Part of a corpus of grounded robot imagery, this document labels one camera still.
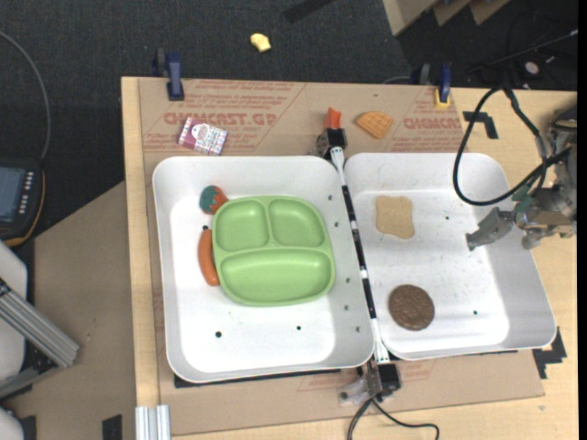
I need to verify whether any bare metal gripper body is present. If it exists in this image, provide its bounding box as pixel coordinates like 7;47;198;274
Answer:
512;156;579;242

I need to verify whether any red and green toy strawberry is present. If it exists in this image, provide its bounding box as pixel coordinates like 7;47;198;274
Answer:
198;184;229;215

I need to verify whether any orange toy waffle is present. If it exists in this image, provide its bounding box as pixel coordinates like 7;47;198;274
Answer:
355;111;394;140

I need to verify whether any orange toy sausage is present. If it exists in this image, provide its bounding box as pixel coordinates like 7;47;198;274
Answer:
197;227;222;288

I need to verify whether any beige toy bread slice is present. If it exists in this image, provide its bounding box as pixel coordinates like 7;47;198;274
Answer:
374;194;416;240

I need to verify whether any white plastic tray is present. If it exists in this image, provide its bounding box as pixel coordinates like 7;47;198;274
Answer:
342;152;558;361
151;155;376;383

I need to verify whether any brown round biscuit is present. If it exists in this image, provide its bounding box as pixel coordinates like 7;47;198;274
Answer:
387;284;436;332

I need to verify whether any brown cardboard board red print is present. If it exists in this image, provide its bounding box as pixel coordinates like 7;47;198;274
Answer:
137;78;547;437

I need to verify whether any green divided plate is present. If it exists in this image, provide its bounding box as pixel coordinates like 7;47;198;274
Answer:
211;194;336;308

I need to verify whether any thin black and white rod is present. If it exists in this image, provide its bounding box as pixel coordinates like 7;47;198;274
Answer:
330;147;392;364

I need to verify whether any pink and white carton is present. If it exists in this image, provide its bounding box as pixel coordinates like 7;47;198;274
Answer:
176;116;229;157

